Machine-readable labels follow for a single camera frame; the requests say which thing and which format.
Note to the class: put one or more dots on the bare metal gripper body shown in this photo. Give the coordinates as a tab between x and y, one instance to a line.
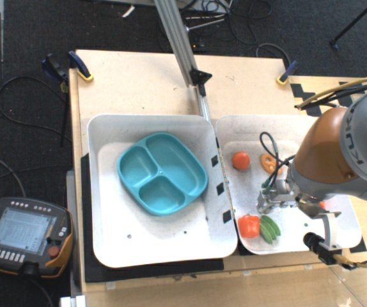
285	197

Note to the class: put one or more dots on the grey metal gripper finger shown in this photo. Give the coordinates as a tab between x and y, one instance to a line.
261	204

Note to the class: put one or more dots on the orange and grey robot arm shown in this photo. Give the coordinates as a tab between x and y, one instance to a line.
327	146

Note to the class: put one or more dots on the orange toy bell pepper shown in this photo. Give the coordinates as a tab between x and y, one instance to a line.
249	226

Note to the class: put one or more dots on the green toy pea pods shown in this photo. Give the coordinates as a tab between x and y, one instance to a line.
269	229

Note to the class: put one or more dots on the white plastic tray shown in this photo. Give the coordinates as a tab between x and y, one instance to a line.
298	232
158	238

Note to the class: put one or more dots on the orange toy pretzel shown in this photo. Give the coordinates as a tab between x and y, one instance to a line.
266	163

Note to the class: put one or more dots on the orange round toy fruit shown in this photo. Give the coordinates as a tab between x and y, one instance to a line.
241	160

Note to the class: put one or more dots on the blue divided plate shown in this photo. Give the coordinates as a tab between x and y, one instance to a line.
167	168

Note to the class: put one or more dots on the pale wood board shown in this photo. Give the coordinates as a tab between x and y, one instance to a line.
138	85

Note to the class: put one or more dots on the black cylinder on white bracket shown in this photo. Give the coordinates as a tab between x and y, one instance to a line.
329	232

